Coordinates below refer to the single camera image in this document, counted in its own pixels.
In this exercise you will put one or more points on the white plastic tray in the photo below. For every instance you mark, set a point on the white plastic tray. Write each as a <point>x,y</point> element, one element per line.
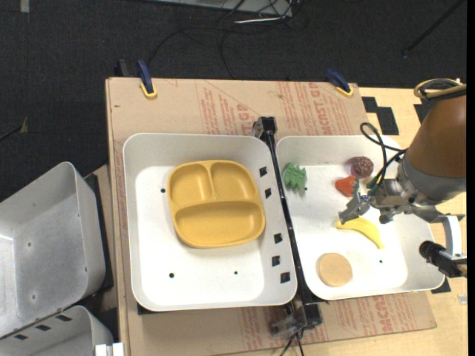
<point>44,243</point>
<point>319,228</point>
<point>208,273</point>
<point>70,336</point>

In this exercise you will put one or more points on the purple grapes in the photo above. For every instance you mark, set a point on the purple grapes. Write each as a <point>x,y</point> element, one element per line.
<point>362,166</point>

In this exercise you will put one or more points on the tan round biscuit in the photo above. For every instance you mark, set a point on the tan round biscuit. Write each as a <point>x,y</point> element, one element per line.
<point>334,270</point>

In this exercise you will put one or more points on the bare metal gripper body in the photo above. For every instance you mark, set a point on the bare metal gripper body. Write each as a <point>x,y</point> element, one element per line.
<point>394,195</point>

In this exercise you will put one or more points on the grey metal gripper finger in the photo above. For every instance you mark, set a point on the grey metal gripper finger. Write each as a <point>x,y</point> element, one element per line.
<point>386,218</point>
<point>352,209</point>

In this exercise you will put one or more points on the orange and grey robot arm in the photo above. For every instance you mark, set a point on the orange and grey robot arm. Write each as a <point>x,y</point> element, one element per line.
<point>438,135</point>

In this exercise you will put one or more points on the brown cardboard board red print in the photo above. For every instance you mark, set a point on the brown cardboard board red print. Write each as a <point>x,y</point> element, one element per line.
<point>208,106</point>

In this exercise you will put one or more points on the green broccoli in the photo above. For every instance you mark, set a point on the green broccoli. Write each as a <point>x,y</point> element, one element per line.
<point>295,176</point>

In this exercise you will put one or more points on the red strawberry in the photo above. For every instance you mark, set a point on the red strawberry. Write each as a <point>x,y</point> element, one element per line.
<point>346,185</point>

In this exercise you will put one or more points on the yellow banana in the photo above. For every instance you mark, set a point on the yellow banana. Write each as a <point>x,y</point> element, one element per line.
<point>365,228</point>

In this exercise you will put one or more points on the thin black rod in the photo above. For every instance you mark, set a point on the thin black rod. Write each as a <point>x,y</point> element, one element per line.
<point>288,213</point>

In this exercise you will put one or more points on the black cylinder on white bracket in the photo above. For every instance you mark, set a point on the black cylinder on white bracket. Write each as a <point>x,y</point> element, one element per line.
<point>452,236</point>

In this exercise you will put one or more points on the yellow divided plate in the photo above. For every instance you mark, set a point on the yellow divided plate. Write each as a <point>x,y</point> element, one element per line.
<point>215,206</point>

